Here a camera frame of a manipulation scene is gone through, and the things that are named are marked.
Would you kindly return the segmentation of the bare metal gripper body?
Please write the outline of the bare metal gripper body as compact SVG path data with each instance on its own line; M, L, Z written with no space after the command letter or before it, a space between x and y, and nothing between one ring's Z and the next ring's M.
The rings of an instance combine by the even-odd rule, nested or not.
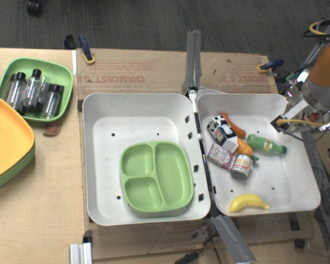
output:
M300 133L330 124L330 109L317 104L296 104L290 109L290 131Z

